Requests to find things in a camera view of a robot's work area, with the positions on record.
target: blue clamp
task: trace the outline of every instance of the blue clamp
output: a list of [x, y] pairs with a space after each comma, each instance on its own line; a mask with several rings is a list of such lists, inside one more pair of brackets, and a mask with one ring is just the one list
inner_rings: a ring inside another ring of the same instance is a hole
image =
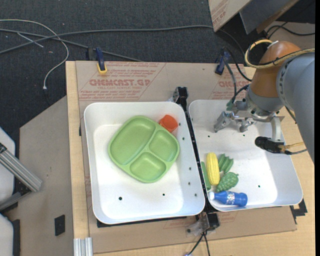
[[215, 69], [215, 73], [218, 74], [218, 75], [222, 75], [224, 69], [225, 69], [225, 61], [228, 61], [230, 58], [230, 54], [227, 52], [227, 51], [223, 51], [221, 53], [221, 56], [220, 56], [220, 60], [219, 60], [219, 64], [218, 66], [216, 67]]
[[96, 56], [97, 56], [97, 61], [98, 61], [96, 66], [98, 68], [100, 75], [104, 75], [108, 71], [105, 60], [104, 60], [104, 55], [99, 47], [97, 47], [95, 49], [95, 51], [96, 51]]

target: yellow corn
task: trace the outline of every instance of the yellow corn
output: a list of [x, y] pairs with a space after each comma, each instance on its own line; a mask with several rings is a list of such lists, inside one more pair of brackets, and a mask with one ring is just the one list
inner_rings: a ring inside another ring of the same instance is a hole
[[218, 158], [215, 153], [210, 152], [206, 155], [206, 171], [211, 185], [218, 185], [220, 181], [220, 170]]

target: bottle label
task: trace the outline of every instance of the bottle label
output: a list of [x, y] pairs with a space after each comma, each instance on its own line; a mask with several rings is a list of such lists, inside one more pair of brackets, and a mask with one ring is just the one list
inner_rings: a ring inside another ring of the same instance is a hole
[[226, 205], [234, 205], [235, 199], [236, 199], [235, 193], [228, 191], [225, 204]]

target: white object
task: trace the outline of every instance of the white object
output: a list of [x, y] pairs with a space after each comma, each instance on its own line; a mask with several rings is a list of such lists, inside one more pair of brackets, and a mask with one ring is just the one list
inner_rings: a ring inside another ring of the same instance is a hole
[[238, 175], [238, 184], [230, 189], [236, 193], [246, 193], [247, 205], [225, 205], [217, 200], [210, 204], [218, 211], [265, 208], [296, 205], [303, 198], [302, 188], [291, 157], [262, 150], [255, 145], [258, 136], [270, 138], [272, 125], [258, 122], [239, 132], [236, 122], [214, 132], [214, 124], [227, 100], [195, 100], [189, 106], [195, 140], [200, 161], [206, 162], [206, 155], [214, 152], [217, 157], [225, 154], [233, 159], [230, 172]]
[[[0, 127], [0, 142], [11, 154], [15, 154], [15, 142]], [[15, 176], [0, 163], [0, 204], [12, 196], [14, 192]]]
[[[108, 143], [134, 116], [159, 122], [173, 116], [180, 126], [172, 133], [180, 152], [168, 172], [154, 183], [142, 183], [118, 168], [108, 155]], [[105, 224], [194, 216], [205, 197], [183, 109], [173, 102], [96, 102], [84, 111], [91, 178], [92, 208]]]
[[14, 250], [14, 227], [0, 214], [0, 255], [12, 256]]

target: white cable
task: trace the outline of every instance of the white cable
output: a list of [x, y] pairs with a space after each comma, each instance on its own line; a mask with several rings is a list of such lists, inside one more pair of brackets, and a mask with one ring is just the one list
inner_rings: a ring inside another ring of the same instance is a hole
[[[57, 36], [57, 34], [52, 30], [50, 29], [49, 27], [47, 27], [46, 25], [42, 24], [42, 23], [39, 23], [39, 22], [36, 22], [36, 21], [33, 21], [33, 20], [25, 20], [25, 19], [0, 19], [0, 22], [27, 22], [27, 23], [34, 23], [34, 24], [37, 24], [37, 25], [40, 25], [44, 28], [46, 28], [47, 30], [49, 30], [51, 33], [53, 33], [55, 36]], [[51, 74], [52, 71], [54, 71], [57, 67], [61, 66], [63, 63], [66, 62], [66, 60], [68, 59], [69, 57], [69, 49], [68, 47], [66, 46], [66, 44], [61, 41], [61, 43], [63, 44], [63, 46], [65, 47], [66, 49], [66, 57], [64, 58], [63, 61], [61, 61], [58, 65], [54, 66], [52, 69], [50, 69], [50, 71], [45, 75], [44, 77], [44, 80], [43, 80], [43, 90], [47, 90], [47, 86], [46, 86], [46, 82], [47, 82], [47, 78], [48, 76]]]

